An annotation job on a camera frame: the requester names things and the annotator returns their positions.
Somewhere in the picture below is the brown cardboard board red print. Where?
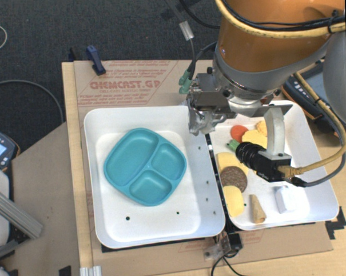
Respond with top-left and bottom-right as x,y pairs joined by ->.
73,50 -> 336,276

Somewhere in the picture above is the yellow oval toy bread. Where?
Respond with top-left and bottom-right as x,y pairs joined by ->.
222,185 -> 246,218

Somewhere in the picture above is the yellow toy bread slice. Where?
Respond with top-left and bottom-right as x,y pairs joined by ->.
216,151 -> 250,177

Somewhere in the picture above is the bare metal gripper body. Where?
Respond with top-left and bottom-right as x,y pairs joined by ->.
186,70 -> 276,120

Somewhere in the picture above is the orange yellow waffle biscuit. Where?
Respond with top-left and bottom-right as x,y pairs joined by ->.
254,119 -> 269,138

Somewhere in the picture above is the white small box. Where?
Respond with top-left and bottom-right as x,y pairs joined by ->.
273,185 -> 297,215

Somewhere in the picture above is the black block with thin wires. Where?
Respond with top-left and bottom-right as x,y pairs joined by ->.
228,232 -> 244,251

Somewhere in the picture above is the blue divided plate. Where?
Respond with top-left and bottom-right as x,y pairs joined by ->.
101,126 -> 190,209

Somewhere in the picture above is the yellow toy cheese piece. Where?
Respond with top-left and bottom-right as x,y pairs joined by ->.
241,128 -> 269,150

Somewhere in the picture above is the brown round biscuit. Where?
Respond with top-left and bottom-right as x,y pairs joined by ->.
219,165 -> 249,194

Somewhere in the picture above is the black cylinder on white bracket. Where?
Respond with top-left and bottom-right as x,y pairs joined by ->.
233,107 -> 294,185

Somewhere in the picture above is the tan ice cream cone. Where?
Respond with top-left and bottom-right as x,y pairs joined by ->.
248,194 -> 268,225

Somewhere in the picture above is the white plastic tray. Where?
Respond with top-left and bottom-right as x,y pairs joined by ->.
82,102 -> 228,250
203,97 -> 341,233

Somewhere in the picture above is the orange carrot with green top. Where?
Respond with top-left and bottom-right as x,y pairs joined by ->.
225,124 -> 250,152

